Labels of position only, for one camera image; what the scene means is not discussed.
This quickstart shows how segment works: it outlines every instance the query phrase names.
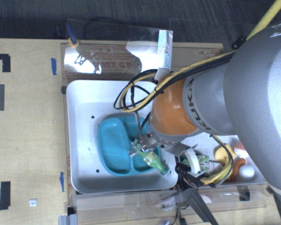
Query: orange object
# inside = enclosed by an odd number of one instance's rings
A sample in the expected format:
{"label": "orange object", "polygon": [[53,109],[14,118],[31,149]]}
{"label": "orange object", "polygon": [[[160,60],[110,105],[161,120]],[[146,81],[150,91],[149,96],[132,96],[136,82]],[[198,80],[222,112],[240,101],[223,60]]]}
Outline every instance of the orange object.
{"label": "orange object", "polygon": [[[229,144],[225,144],[225,147],[228,149],[228,151],[231,153],[232,158],[235,159],[236,155],[233,151],[233,149],[231,148],[231,146]],[[223,147],[219,147],[215,153],[214,153],[214,159],[215,161],[217,161],[218,163],[221,163],[223,166],[226,165],[226,161],[227,159],[229,159],[229,156],[226,152],[226,150]]]}
{"label": "orange object", "polygon": [[153,100],[151,123],[160,133],[186,135],[198,129],[189,120],[183,107],[184,82],[185,79],[175,82],[167,87],[163,94],[159,94]]}
{"label": "orange object", "polygon": [[245,150],[243,144],[238,142],[234,147],[235,154],[240,158],[247,158],[249,156],[248,152]]}
{"label": "orange object", "polygon": [[234,161],[232,174],[230,176],[231,182],[236,182],[238,170],[242,165],[245,164],[245,162],[246,162],[246,160],[244,158],[240,158],[240,159]]}

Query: wooden surface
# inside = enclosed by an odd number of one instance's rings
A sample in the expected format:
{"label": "wooden surface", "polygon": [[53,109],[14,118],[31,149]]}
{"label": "wooden surface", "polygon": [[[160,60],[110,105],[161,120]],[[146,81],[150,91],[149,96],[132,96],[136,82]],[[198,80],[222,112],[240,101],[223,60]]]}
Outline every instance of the wooden surface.
{"label": "wooden surface", "polygon": [[[1,225],[58,224],[59,215],[67,212],[62,42],[0,39],[0,53],[11,56],[11,73],[2,72],[0,61],[0,84],[5,84],[5,110],[0,111],[0,182],[11,181],[11,206],[0,211]],[[52,74],[51,58],[57,60],[57,75]],[[60,172],[65,176],[65,192]],[[29,199],[34,198],[37,206],[30,207]],[[215,212],[214,216],[219,224],[281,224],[273,197],[266,196],[264,201],[263,208]],[[202,224],[197,215],[186,220]],[[113,224],[154,225],[158,221]]]}

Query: white sink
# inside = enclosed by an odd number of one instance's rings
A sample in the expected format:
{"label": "white sink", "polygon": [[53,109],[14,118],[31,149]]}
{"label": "white sink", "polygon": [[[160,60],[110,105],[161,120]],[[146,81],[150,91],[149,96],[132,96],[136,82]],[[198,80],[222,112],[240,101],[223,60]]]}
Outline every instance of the white sink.
{"label": "white sink", "polygon": [[[165,175],[153,169],[138,175],[116,176],[103,166],[97,147],[97,129],[106,118],[127,115],[113,108],[114,100],[126,85],[126,81],[76,80],[67,87],[71,180],[80,193],[162,190],[170,189],[177,183],[175,157],[163,149],[160,149],[161,160],[170,169]],[[140,85],[148,91],[155,87],[150,82],[140,82]],[[136,90],[135,100],[145,95]],[[139,111],[139,115],[145,118],[150,110],[151,104],[148,104]]]}

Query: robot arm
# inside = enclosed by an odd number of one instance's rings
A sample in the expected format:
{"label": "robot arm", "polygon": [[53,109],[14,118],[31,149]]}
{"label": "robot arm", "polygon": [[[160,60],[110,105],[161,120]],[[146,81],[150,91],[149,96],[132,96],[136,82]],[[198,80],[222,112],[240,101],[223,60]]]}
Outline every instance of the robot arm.
{"label": "robot arm", "polygon": [[174,148],[200,132],[237,135],[281,200],[281,24],[190,71],[161,79],[162,92],[143,101],[153,104],[142,149]]}

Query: black cable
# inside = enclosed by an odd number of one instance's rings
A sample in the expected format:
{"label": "black cable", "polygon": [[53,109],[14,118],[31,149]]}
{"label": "black cable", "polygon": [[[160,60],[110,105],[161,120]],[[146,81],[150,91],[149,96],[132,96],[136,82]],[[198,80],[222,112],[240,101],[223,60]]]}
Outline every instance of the black cable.
{"label": "black cable", "polygon": [[[134,76],[134,77],[128,82],[128,84],[121,90],[121,92],[119,93],[119,95],[117,96],[116,100],[115,100],[114,103],[113,103],[114,109],[120,110],[120,109],[124,109],[124,108],[127,109],[127,108],[130,108],[130,107],[133,107],[132,105],[123,106],[123,107],[116,107],[117,101],[118,101],[119,97],[121,96],[122,92],[123,92],[131,83],[133,83],[134,80],[136,80],[136,79],[138,79],[138,78],[140,78],[140,77],[142,77],[142,76],[149,75],[149,74],[154,75],[154,74],[156,74],[156,72],[157,72],[157,69],[149,69],[149,70],[143,71],[143,72],[137,74],[136,76]],[[143,98],[142,100],[136,102],[135,105],[141,103],[143,100],[144,100],[144,98]]]}
{"label": "black cable", "polygon": [[181,207],[180,207],[180,210],[185,210],[185,209],[187,209],[187,208],[189,208],[189,205],[187,205],[185,208],[181,208]]}
{"label": "black cable", "polygon": [[176,221],[177,221],[177,218],[178,218],[178,209],[176,209],[176,215],[175,215],[174,221],[171,224],[169,224],[169,225],[174,225],[176,223]]}
{"label": "black cable", "polygon": [[[177,75],[176,77],[174,77],[173,79],[171,79],[170,81],[168,81],[165,85],[163,85],[163,86],[160,88],[160,90],[158,90],[158,91],[152,96],[152,98],[150,98],[150,99],[149,99],[144,105],[142,105],[138,110],[140,110],[140,109],[142,109],[143,107],[145,107],[146,105],[148,105],[156,96],[158,96],[159,94],[163,93],[163,90],[165,90],[167,87],[169,87],[169,86],[172,85],[173,83],[175,83],[175,82],[177,82],[177,81],[179,81],[179,80],[181,80],[181,79],[183,79],[183,78],[186,78],[186,77],[188,77],[188,76],[190,76],[190,75],[193,75],[193,74],[196,74],[196,73],[199,73],[199,72],[203,72],[203,71],[205,71],[205,70],[207,70],[207,69],[210,69],[210,68],[214,68],[214,67],[223,65],[223,64],[227,63],[228,61],[230,61],[230,59],[232,58],[233,54],[234,54],[234,53],[229,53],[229,54],[227,54],[227,55],[224,56],[224,57],[221,57],[221,58],[219,58],[219,59],[216,59],[216,60],[213,60],[213,61],[210,61],[210,62],[207,62],[207,63],[203,63],[202,65],[199,65],[199,66],[197,66],[197,67],[194,67],[193,69],[188,70],[188,71],[186,71],[186,72],[184,72],[184,73],[182,73],[182,74],[180,74],[180,75]],[[123,88],[123,90],[120,92],[120,94],[119,94],[118,97],[117,97],[117,100],[118,100],[118,98],[120,97],[121,93],[124,91],[125,88]],[[122,107],[122,108],[116,108],[116,107],[115,107],[115,104],[116,104],[117,100],[116,100],[115,103],[114,103],[114,108],[115,108],[115,109],[122,109],[123,107]],[[135,104],[139,104],[139,103],[141,103],[143,100],[144,100],[144,99],[142,99],[142,100],[136,102]]]}
{"label": "black cable", "polygon": [[[133,85],[131,87],[131,96],[130,96],[130,99],[131,99],[131,102],[132,102],[132,106],[135,107],[135,103],[134,103],[134,87],[135,85]],[[137,111],[134,112],[135,113],[135,120],[136,120],[136,123],[137,123],[137,128],[138,128],[138,135],[137,135],[137,140],[140,141],[141,140],[141,121],[140,121],[140,117],[139,117],[139,114]]]}
{"label": "black cable", "polygon": [[227,174],[223,177],[223,179],[221,179],[221,181],[219,181],[217,184],[214,184],[214,183],[210,183],[210,184],[209,184],[209,186],[212,187],[212,188],[216,188],[216,187],[218,187],[219,185],[221,185],[221,184],[226,180],[226,178],[229,176],[230,172],[231,172],[232,169],[233,169],[233,157],[232,157],[231,153],[229,152],[229,150],[226,148],[225,145],[223,145],[223,144],[222,144],[221,142],[219,142],[219,141],[217,141],[217,142],[218,142],[219,145],[220,145],[222,148],[224,148],[225,151],[227,152],[228,157],[229,157],[229,159],[230,159],[230,161],[231,161],[231,168],[229,169],[229,171],[227,172]]}
{"label": "black cable", "polygon": [[[142,88],[142,87],[139,86],[139,85],[133,85],[132,87],[133,87],[133,88],[138,88],[138,89],[142,90],[143,92],[147,93],[148,95],[150,94],[150,92],[148,92],[148,90]],[[123,108],[127,108],[127,107],[128,107],[128,106],[126,106],[126,95],[127,95],[127,94],[125,94],[125,95],[123,96]]]}
{"label": "black cable", "polygon": [[179,209],[179,223],[180,225],[186,225],[186,220],[185,218],[182,218],[180,209]]}
{"label": "black cable", "polygon": [[147,114],[147,116],[145,117],[144,121],[142,122],[141,127],[140,127],[140,131],[142,131],[142,129],[144,128],[146,122],[149,121],[150,114],[151,114],[151,112],[149,112]]}

